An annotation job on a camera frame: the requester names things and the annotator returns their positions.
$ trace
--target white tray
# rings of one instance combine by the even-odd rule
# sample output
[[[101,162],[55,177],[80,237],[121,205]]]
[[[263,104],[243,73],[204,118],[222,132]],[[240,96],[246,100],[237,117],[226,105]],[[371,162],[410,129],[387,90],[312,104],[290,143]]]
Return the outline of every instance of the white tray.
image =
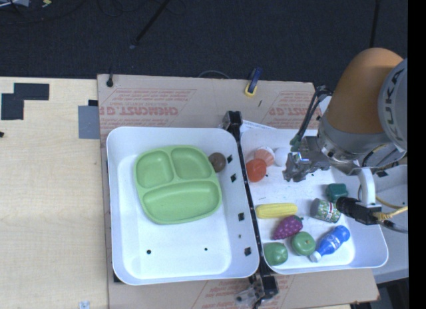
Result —
[[[234,137],[223,129],[119,127],[106,140],[112,265],[131,285],[245,278],[259,254]],[[212,215],[182,224],[156,224],[143,212],[133,163],[144,151],[193,145],[232,158],[217,173],[222,204]]]
[[[279,147],[290,152],[290,140],[297,130],[276,129],[250,129],[244,131],[241,146],[244,159],[248,162],[254,157],[256,149],[268,146],[273,150]],[[306,131],[307,135],[315,136],[317,131]],[[307,256],[298,256],[291,247],[291,238],[283,242],[288,249],[288,260],[279,266],[270,266],[279,274],[298,274],[304,272],[317,272],[326,270],[342,270],[350,268],[377,268],[387,262],[388,250],[379,225],[364,225],[345,215],[335,223],[328,223],[310,217],[310,205],[313,199],[325,197],[325,188],[331,183],[346,184],[349,196],[357,197],[359,179],[356,176],[346,176],[335,168],[317,170],[308,174],[306,180],[300,182],[286,181],[282,171],[286,167],[276,164],[269,166],[267,176],[259,182],[249,182],[253,204],[273,202],[293,202],[298,206],[298,216],[303,217],[303,229],[309,232],[318,241],[321,236],[337,225],[345,225],[351,232],[351,238],[331,255],[324,256],[318,263],[311,262]],[[260,240],[262,244],[273,242],[272,235],[280,219],[258,218]]]

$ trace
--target blue bottle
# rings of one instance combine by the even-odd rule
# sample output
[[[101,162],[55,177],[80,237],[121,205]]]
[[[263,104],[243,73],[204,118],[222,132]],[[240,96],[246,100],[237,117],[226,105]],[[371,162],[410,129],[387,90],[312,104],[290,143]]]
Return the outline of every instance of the blue bottle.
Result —
[[[310,260],[312,262],[318,262],[324,254],[334,253],[350,237],[351,233],[345,226],[336,226],[321,239],[316,251],[310,255]]]

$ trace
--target red tomato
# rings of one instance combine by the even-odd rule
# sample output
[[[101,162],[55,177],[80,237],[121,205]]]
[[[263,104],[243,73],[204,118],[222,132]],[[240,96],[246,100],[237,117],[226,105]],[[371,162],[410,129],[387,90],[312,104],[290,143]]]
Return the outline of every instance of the red tomato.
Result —
[[[261,158],[254,158],[246,163],[246,170],[250,181],[261,181],[266,175],[266,162]]]

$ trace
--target black pole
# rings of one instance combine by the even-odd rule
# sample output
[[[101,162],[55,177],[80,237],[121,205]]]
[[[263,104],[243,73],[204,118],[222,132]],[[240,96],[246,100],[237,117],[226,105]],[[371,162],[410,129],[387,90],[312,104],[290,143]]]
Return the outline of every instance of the black pole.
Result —
[[[370,37],[370,47],[374,46],[375,30],[376,30],[376,27],[377,27],[377,18],[379,17],[380,1],[381,0],[375,0],[373,28],[371,29],[371,37]]]
[[[170,2],[170,0],[164,0],[163,1],[161,6],[157,9],[157,12],[151,18],[151,20],[146,24],[144,29],[136,37],[136,39],[133,42],[133,45],[130,46],[131,49],[134,49],[134,47],[139,44],[139,41],[142,39],[142,37],[145,35],[145,33],[148,32],[148,30],[150,29],[152,24],[157,20],[157,18],[160,16],[160,14],[164,11],[164,9],[166,8],[166,6],[168,5],[169,2]]]

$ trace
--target green divided tray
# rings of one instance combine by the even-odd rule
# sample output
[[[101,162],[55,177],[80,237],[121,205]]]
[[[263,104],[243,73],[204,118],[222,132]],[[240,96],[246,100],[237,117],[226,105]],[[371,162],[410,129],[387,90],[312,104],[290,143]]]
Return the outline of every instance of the green divided tray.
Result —
[[[134,181],[145,214],[158,224],[205,218],[222,203],[220,183],[207,155],[189,145],[140,154]]]

